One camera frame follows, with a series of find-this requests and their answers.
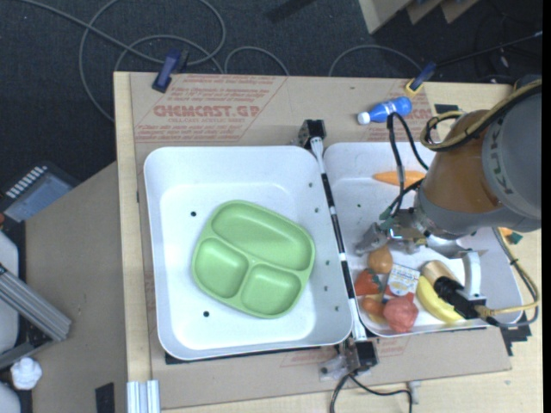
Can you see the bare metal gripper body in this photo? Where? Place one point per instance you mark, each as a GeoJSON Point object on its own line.
{"type": "Point", "coordinates": [409, 227]}

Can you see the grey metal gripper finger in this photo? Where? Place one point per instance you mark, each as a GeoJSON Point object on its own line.
{"type": "Point", "coordinates": [369, 238]}
{"type": "Point", "coordinates": [405, 246]}

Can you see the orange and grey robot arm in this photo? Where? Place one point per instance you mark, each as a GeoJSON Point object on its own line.
{"type": "Point", "coordinates": [469, 174]}

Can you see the orange toy onion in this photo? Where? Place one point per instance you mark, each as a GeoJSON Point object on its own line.
{"type": "Point", "coordinates": [380, 260]}

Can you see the small white carton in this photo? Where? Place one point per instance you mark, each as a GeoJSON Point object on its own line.
{"type": "Point", "coordinates": [404, 280]}

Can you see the thin black and white rod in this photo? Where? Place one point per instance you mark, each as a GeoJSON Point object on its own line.
{"type": "Point", "coordinates": [336, 226]}

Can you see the brown toy bread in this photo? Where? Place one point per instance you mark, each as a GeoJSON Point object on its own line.
{"type": "Point", "coordinates": [439, 269]}

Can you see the red toy strawberry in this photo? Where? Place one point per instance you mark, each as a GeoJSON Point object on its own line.
{"type": "Point", "coordinates": [366, 283]}

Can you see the orange carrot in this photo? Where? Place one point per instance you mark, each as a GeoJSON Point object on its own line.
{"type": "Point", "coordinates": [387, 176]}

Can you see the yellow banana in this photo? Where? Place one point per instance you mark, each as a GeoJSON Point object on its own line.
{"type": "Point", "coordinates": [428, 301]}

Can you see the white plastic tray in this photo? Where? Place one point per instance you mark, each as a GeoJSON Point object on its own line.
{"type": "Point", "coordinates": [357, 179]}
{"type": "Point", "coordinates": [181, 252]}

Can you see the orange toy food piece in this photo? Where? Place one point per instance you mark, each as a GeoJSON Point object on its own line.
{"type": "Point", "coordinates": [372, 304]}

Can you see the red lumpy toy food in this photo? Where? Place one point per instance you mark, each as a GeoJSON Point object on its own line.
{"type": "Point", "coordinates": [400, 314]}

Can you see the green divided plate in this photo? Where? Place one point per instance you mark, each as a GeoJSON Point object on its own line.
{"type": "Point", "coordinates": [254, 258]}

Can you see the blue bottle with white cap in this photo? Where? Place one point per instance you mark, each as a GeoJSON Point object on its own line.
{"type": "Point", "coordinates": [389, 109]}

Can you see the brown cardboard board red print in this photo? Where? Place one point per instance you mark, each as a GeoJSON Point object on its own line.
{"type": "Point", "coordinates": [215, 110]}

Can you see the black cylinder on white bracket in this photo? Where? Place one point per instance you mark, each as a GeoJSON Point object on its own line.
{"type": "Point", "coordinates": [456, 296]}

